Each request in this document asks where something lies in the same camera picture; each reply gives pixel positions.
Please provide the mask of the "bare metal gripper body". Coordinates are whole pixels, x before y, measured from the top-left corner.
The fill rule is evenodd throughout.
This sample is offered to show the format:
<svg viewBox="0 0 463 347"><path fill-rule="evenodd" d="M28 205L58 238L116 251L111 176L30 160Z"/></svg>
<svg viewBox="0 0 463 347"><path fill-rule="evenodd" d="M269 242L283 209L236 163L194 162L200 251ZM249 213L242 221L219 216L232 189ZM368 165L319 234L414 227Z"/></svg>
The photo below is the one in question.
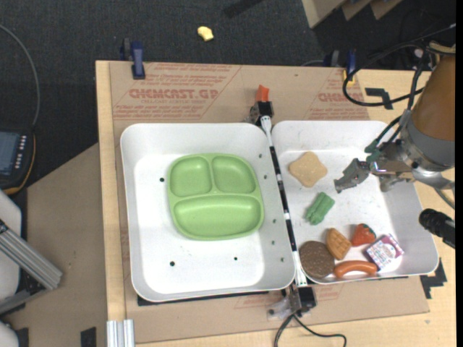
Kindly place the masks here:
<svg viewBox="0 0 463 347"><path fill-rule="evenodd" d="M437 190L455 189L455 182L443 176L443 172L453 166L438 163L415 145L405 140L383 143L378 152L368 157L371 174L378 178L382 175L408 175Z"/></svg>

